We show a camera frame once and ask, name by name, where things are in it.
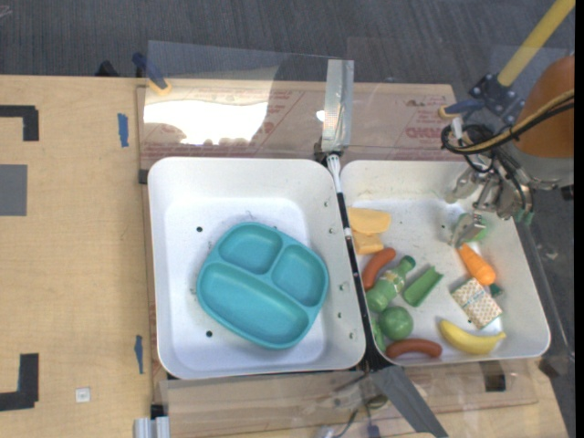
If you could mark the black cylinder on white bracket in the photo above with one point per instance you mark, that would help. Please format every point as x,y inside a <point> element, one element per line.
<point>457,128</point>

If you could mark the yellow cheese block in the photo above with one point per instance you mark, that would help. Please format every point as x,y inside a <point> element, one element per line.
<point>368,243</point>

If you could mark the red-brown sausage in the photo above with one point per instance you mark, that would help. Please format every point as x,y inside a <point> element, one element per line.
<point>376,266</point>
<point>413,348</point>

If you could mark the green celery piece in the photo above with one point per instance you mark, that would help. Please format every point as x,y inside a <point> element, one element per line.
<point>422,286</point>

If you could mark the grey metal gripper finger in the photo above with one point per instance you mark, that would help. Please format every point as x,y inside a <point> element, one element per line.
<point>458,232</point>
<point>476,228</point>

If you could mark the yellow bread slice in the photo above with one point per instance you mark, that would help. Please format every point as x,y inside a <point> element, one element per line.
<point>369,220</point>

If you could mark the white plastic tray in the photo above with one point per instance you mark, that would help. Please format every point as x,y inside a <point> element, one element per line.
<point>424,190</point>
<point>182,263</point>

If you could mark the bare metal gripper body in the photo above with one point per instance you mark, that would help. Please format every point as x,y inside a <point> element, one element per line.
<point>499,196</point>

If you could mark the light green round toy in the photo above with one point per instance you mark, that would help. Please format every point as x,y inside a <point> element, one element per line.
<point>482,232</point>

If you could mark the brown cardboard board red print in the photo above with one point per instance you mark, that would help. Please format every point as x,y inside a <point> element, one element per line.
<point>392,117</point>

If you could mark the green leaf vegetable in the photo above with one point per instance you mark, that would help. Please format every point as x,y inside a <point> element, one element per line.
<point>377,333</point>

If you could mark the orange carrot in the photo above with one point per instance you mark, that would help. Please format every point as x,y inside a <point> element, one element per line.
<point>476,265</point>

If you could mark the green apple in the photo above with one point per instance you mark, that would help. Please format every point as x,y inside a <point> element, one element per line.
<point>396,323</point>

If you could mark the yellow banana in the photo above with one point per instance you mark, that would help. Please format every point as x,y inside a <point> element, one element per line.
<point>467,341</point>

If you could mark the green toy bottle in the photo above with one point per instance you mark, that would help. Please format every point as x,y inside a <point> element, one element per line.
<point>385,288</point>

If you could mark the thin black and white rod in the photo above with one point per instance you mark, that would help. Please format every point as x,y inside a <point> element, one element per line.
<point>343,208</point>

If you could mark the teal divided plate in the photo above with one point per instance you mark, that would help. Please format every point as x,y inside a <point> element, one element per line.
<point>255,295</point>

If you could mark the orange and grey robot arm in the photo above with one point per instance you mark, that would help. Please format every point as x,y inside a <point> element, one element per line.
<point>547,112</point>

